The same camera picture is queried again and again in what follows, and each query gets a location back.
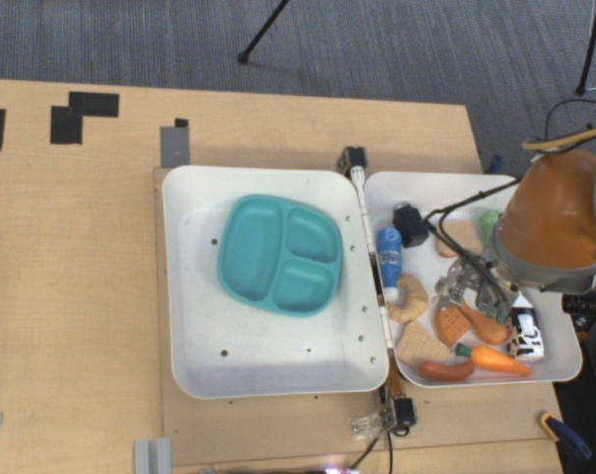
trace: white bottle cap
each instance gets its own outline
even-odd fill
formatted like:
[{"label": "white bottle cap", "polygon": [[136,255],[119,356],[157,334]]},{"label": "white bottle cap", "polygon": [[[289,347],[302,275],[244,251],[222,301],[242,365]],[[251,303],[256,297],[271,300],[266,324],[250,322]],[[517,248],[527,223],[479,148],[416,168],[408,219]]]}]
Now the white bottle cap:
[{"label": "white bottle cap", "polygon": [[399,298],[399,289],[394,286],[386,286],[384,288],[384,300],[386,300],[387,304],[392,304],[396,302]]}]

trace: yellow cable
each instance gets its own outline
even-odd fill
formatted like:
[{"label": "yellow cable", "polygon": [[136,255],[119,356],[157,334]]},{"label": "yellow cable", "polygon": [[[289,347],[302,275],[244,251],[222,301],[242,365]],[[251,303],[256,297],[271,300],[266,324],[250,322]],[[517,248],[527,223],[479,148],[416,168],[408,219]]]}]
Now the yellow cable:
[{"label": "yellow cable", "polygon": [[543,151],[552,147],[576,144],[578,142],[589,140],[594,137],[596,137],[596,127],[590,128],[589,130],[579,131],[578,133],[573,133],[572,135],[561,137],[555,140],[524,142],[522,144],[522,148],[526,149],[527,151]]}]

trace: teal plate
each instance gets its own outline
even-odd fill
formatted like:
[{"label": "teal plate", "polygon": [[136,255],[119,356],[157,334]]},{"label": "teal plate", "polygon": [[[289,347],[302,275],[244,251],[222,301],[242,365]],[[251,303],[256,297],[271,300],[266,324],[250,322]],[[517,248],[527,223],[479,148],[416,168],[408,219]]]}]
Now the teal plate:
[{"label": "teal plate", "polygon": [[341,237],[321,212],[280,197],[251,195],[233,207],[219,249],[221,285],[247,304],[309,316],[335,295]]}]

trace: brown sausage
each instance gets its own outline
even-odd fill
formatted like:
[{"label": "brown sausage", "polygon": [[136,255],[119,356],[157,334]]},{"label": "brown sausage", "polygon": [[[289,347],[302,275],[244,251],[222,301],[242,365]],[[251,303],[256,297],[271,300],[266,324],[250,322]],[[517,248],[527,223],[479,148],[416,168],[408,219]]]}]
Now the brown sausage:
[{"label": "brown sausage", "polygon": [[467,358],[462,363],[455,365],[441,365],[433,361],[423,361],[418,366],[418,371],[425,377],[440,379],[441,381],[460,381],[474,373],[474,363]]}]

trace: white tray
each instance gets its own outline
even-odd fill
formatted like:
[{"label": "white tray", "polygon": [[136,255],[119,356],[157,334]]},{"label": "white tray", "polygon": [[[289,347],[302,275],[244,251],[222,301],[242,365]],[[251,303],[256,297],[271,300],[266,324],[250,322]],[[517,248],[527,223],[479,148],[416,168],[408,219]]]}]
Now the white tray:
[{"label": "white tray", "polygon": [[[230,297],[217,276],[232,206],[263,194],[305,203],[338,226],[332,303],[308,318]],[[388,360],[355,190],[333,172],[181,167],[163,185],[173,374],[187,394],[227,398],[369,391]]]},{"label": "white tray", "polygon": [[[386,226],[392,226],[393,207],[402,202],[409,202],[425,215],[437,207],[447,206],[496,186],[509,182],[504,176],[482,176],[466,174],[424,174],[405,172],[383,172],[369,178],[366,183],[366,202],[370,211],[373,230],[377,233]],[[450,219],[470,218],[472,220],[485,211],[504,210],[514,189],[505,190],[495,196],[480,200],[454,212]],[[434,285],[444,276],[454,259],[445,259],[435,251],[435,239],[425,241],[421,246],[404,249],[404,272],[418,278],[430,294],[430,307],[418,318],[418,323],[435,337],[432,325],[432,297]],[[476,370],[463,381],[445,382],[428,379],[412,367],[399,361],[399,368],[404,376],[414,384],[423,387],[466,386],[476,384],[499,384],[532,381],[567,381],[579,372],[582,364],[581,350],[576,340],[570,317],[563,313],[560,295],[532,291],[525,296],[535,305],[539,325],[546,348],[546,357],[533,363],[533,373],[528,376],[498,374]],[[393,340],[402,336],[403,326],[390,322]],[[462,339],[468,346],[481,342],[468,332]]]}]

